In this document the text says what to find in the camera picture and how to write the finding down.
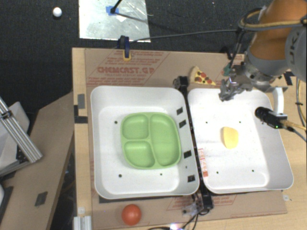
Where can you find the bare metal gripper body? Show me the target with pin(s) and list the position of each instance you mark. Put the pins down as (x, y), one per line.
(248, 78)

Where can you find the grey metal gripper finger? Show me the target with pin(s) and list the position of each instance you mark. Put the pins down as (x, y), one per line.
(225, 91)
(236, 90)

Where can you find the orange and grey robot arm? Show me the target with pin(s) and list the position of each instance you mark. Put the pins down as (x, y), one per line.
(275, 39)

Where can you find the toy pizza slice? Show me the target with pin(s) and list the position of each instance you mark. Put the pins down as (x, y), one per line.
(201, 77)

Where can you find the pale yellow oval slice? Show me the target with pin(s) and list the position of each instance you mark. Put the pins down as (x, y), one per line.
(230, 138)

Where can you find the thin black and white rod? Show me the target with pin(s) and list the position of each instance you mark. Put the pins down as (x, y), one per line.
(192, 128)

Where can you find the white plastic tray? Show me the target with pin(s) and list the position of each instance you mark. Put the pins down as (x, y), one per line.
(239, 171)
(108, 176)

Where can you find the green divided plate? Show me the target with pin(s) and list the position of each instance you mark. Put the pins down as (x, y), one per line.
(153, 140)

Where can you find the brown cardboard board red print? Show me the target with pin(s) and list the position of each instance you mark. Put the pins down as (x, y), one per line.
(134, 68)

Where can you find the red ball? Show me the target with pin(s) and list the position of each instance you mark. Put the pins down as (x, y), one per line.
(131, 214)

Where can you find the white ball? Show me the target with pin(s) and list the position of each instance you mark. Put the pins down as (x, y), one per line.
(57, 11)

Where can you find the black cylinder on white bracket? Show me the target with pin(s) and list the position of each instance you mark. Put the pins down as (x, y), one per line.
(267, 115)

